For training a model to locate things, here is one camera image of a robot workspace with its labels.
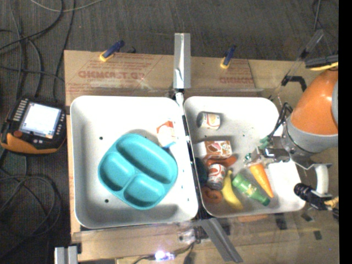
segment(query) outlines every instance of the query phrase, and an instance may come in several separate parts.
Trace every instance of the carrot toy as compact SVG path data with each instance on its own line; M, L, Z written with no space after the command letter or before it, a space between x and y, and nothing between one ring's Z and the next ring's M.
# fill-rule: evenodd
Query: carrot toy
M252 164L249 166L249 170L252 173L253 177L256 179L260 187L268 194L269 197L273 198L274 193L271 189L270 182L266 172L264 170L264 166L262 163Z

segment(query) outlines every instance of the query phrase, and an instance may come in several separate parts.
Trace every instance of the small can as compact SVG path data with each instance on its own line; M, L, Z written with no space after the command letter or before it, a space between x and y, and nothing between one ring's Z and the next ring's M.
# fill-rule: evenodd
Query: small can
M197 126L201 128L218 130L220 123L220 114L217 113L200 112L197 116Z
M224 178L226 175L225 166L214 163L209 166L207 186L212 190L221 190L224 185Z

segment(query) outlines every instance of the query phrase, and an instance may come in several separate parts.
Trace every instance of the tomato sauce can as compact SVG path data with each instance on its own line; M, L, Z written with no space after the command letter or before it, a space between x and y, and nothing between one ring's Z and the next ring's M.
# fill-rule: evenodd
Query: tomato sauce can
M207 186L212 190L221 190L224 185L225 175L225 166L218 163L210 165L208 170Z

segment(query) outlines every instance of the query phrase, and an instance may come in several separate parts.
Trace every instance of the toy banana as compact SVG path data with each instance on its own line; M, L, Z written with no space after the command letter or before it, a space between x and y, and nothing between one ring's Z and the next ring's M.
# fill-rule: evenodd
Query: toy banana
M221 192L222 192L222 195L224 196L224 199L229 204L229 206L231 206L236 210L242 210L243 205L240 202L240 200L235 196L235 193L233 192L233 189L232 189L231 174L232 174L232 171L228 170L224 178L224 186Z

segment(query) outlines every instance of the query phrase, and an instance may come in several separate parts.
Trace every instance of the green bottle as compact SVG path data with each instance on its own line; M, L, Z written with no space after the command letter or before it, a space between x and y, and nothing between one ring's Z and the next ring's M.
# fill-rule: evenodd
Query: green bottle
M239 189L251 199L259 201L264 206L267 206L270 202L270 199L265 197L255 184L251 183L241 174L237 174L235 176L235 178L232 180L232 186Z

